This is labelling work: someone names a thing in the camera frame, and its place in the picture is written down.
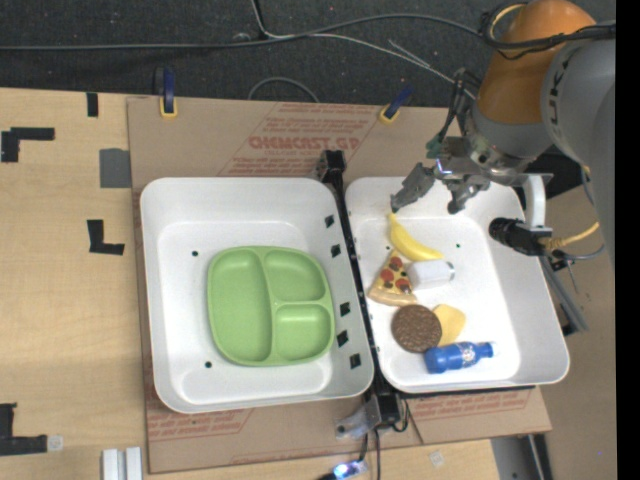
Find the green plate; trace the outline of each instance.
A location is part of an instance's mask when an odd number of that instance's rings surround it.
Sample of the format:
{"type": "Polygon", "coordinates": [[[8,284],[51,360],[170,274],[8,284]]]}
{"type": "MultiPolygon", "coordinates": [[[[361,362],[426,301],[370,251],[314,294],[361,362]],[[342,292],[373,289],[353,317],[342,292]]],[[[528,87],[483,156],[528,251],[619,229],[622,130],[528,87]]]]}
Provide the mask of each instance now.
{"type": "Polygon", "coordinates": [[[282,247],[235,247],[209,264],[207,302],[220,352],[247,366],[312,361],[331,347],[335,318],[324,270],[282,247]]]}

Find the brown cookie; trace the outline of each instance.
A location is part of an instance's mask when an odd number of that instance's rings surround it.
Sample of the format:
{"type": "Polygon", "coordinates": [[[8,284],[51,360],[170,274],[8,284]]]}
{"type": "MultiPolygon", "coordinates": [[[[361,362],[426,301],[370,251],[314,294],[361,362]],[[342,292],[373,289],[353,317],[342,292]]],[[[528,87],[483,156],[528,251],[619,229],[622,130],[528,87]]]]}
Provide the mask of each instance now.
{"type": "Polygon", "coordinates": [[[438,346],[442,326],[436,314],[418,304],[398,309],[391,320],[391,334],[403,349],[424,352],[438,346]]]}

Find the toy banana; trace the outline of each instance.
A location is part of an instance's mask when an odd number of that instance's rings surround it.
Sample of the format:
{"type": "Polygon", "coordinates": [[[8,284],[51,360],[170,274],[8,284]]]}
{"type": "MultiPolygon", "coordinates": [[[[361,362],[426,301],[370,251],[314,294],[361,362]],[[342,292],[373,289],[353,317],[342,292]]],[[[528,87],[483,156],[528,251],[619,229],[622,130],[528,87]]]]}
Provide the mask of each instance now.
{"type": "Polygon", "coordinates": [[[405,227],[398,222],[394,213],[389,214],[391,224],[391,243],[406,258],[411,261],[438,260],[444,255],[431,247],[418,242],[405,227]]]}

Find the cardboard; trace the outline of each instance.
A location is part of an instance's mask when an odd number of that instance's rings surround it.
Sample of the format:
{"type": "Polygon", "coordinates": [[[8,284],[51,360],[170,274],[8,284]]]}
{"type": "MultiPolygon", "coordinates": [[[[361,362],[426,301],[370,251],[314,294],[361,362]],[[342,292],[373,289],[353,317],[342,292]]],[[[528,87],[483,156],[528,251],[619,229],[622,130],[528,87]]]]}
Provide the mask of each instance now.
{"type": "MultiPolygon", "coordinates": [[[[406,176],[441,128],[446,109],[403,108],[391,124],[379,107],[181,98],[179,114],[160,115],[159,98],[127,98],[149,469],[152,473],[297,457],[355,453],[337,439],[335,421],[360,398],[224,411],[174,413],[153,389],[139,202],[163,177],[313,176],[320,154],[341,149],[345,185],[364,176],[406,176]]],[[[507,436],[551,429],[539,388],[440,395],[408,402],[404,433],[386,432],[383,448],[507,436]]]]}

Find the pizza slice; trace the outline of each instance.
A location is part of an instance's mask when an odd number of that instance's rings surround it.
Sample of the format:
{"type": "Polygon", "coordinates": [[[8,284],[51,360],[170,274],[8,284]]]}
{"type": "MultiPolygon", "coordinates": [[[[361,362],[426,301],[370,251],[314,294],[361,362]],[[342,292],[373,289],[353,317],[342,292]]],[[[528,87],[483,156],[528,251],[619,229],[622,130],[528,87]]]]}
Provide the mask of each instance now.
{"type": "Polygon", "coordinates": [[[367,295],[387,306],[404,306],[418,301],[404,270],[404,262],[395,249],[387,257],[367,295]]]}

